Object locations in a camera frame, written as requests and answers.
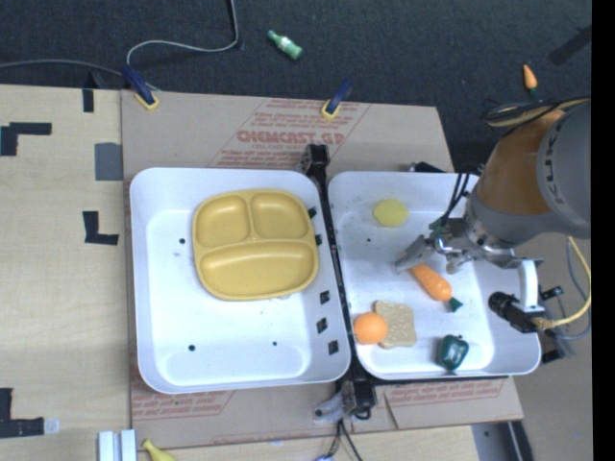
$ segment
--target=toy orange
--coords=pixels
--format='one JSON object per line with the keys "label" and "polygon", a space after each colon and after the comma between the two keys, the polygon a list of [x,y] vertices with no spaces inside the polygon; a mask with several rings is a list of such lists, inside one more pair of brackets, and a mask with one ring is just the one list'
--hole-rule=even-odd
{"label": "toy orange", "polygon": [[353,329],[359,343],[375,345],[386,336],[388,325],[380,314],[365,312],[355,319]]}

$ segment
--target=toy green pepper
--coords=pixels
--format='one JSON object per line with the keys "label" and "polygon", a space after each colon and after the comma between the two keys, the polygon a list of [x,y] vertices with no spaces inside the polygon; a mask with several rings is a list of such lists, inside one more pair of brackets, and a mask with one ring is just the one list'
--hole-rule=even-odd
{"label": "toy green pepper", "polygon": [[458,336],[447,334],[438,344],[436,362],[448,371],[454,371],[468,354],[470,345]]}

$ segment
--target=black tape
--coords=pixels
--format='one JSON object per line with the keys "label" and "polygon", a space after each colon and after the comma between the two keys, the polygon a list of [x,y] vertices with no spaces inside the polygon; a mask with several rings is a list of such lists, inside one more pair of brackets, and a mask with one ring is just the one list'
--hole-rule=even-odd
{"label": "black tape", "polygon": [[94,91],[91,88],[82,89],[84,96],[84,112],[94,112]]}
{"label": "black tape", "polygon": [[51,123],[9,123],[15,134],[51,134]]}
{"label": "black tape", "polygon": [[11,419],[12,388],[0,388],[0,422]]}
{"label": "black tape", "polygon": [[29,437],[45,433],[45,419],[31,420],[11,418],[12,388],[0,388],[0,439]]}
{"label": "black tape", "polygon": [[570,39],[568,42],[561,45],[555,51],[553,51],[549,55],[549,60],[554,65],[559,66],[567,59],[572,57],[578,50],[580,50],[587,43],[592,40],[592,26],[591,24],[584,29],[581,29],[580,32]]}
{"label": "black tape", "polygon": [[8,127],[0,127],[0,156],[17,155],[17,138],[21,134],[51,134],[51,123],[9,123]]}
{"label": "black tape", "polygon": [[119,234],[100,234],[98,233],[98,212],[85,211],[84,224],[86,226],[86,243],[90,244],[106,244],[109,246],[117,246]]}
{"label": "black tape", "polygon": [[17,155],[17,135],[9,127],[0,127],[0,156]]}

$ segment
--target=yellow plate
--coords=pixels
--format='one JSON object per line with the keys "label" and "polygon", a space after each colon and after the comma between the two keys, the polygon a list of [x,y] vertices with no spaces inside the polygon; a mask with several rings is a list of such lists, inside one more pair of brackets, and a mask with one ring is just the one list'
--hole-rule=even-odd
{"label": "yellow plate", "polygon": [[228,301],[292,294],[318,272],[308,211],[286,191],[234,191],[205,200],[192,219],[192,245],[201,283]]}

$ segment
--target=green bottle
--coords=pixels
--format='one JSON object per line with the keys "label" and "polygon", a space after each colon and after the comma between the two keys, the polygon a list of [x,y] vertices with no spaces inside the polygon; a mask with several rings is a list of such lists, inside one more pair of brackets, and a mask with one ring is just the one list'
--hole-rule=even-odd
{"label": "green bottle", "polygon": [[298,46],[286,36],[280,36],[273,31],[269,31],[267,32],[267,37],[269,37],[269,39],[275,42],[278,48],[280,48],[294,60],[297,60],[299,57],[301,57],[302,53],[304,52],[304,49],[301,46]]}

